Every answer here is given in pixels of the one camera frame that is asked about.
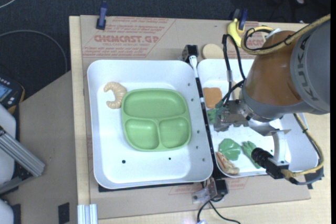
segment yellow cable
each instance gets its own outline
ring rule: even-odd
[[[316,20],[315,22],[306,25],[304,28],[298,30],[297,32],[295,32],[293,35],[287,37],[285,40],[281,41],[280,43],[278,43],[275,47],[269,48],[269,49],[259,49],[259,50],[251,50],[249,48],[246,47],[246,41],[247,38],[250,37],[253,33],[257,32],[257,31],[265,31],[268,32],[270,31],[270,27],[267,26],[259,26],[259,27],[255,27],[255,28],[251,28],[248,31],[246,31],[245,37],[243,39],[241,39],[241,47],[249,54],[251,55],[265,55],[265,54],[269,54],[271,52],[274,52],[278,49],[281,49],[289,44],[291,44],[295,39],[301,37],[303,34],[309,32],[310,30],[312,30],[313,28],[325,23],[326,21],[330,20],[331,18],[331,14],[325,15],[324,17]]]
[[[318,143],[311,136],[311,134],[308,131],[306,125],[303,122],[303,120],[296,113],[294,114],[294,117],[297,120],[297,122],[299,123],[300,127],[302,128],[302,130],[307,135],[308,139],[314,144],[314,146],[315,146],[315,148],[317,150],[317,153],[319,155],[319,158],[320,158],[320,164],[317,165],[314,168],[307,169],[307,170],[304,170],[304,171],[301,171],[301,172],[292,172],[291,170],[288,170],[288,169],[282,169],[281,172],[282,172],[282,174],[284,175],[284,177],[286,179],[290,179],[291,177],[296,177],[296,176],[305,175],[305,174],[309,174],[309,173],[314,173],[314,172],[316,172],[317,170],[319,170],[319,169],[321,169],[323,167],[323,162],[324,162],[324,157],[323,157],[322,150],[321,150],[320,146],[318,145]]]

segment green plate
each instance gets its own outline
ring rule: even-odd
[[[188,106],[174,90],[128,92],[122,100],[121,117],[128,143],[141,151],[176,150],[191,137]]]

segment beige round object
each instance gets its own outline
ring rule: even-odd
[[[224,59],[222,49],[216,44],[204,45],[202,55],[204,59]]]

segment wooden table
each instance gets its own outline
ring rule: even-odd
[[[89,205],[91,201],[80,22],[79,16],[70,16],[69,18],[78,204]],[[210,20],[185,20],[183,23],[185,26],[183,31],[188,31],[190,29],[188,28],[189,24],[203,23],[206,26],[213,22]],[[273,28],[280,27],[281,29],[294,31],[302,27],[301,24],[263,24]],[[305,114],[305,118],[311,133],[320,144],[325,156],[324,177],[313,184],[313,189],[310,190],[311,199],[220,208],[218,211],[223,216],[236,219],[241,223],[331,223],[330,114],[319,116]],[[196,223],[196,215],[197,211],[191,210],[167,214],[111,218],[99,220],[99,223]],[[201,219],[205,219],[207,223],[223,223],[223,220],[212,209],[203,210]]]

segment table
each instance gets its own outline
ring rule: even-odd
[[[196,26],[213,26],[211,20],[183,20],[184,38],[192,37]],[[216,22],[225,25],[228,22]],[[264,23],[270,27],[286,30],[298,30],[301,24]],[[85,97],[83,95],[83,62],[81,52],[81,20],[79,16],[69,17],[71,73],[74,107],[74,128],[76,146],[76,174],[78,204],[91,203],[89,189],[89,167],[87,152],[87,132],[85,117]],[[241,223],[331,223],[331,174],[330,174],[330,114],[316,116],[305,114],[307,124],[320,143],[325,155],[323,180],[313,184],[310,191],[311,199],[301,201],[280,202],[276,204],[249,205],[221,208],[218,211],[225,217],[237,219]],[[99,223],[196,223],[197,211],[181,211],[166,214],[133,216],[112,219],[102,219]],[[201,219],[207,223],[222,223],[222,220],[211,210],[202,211]]]

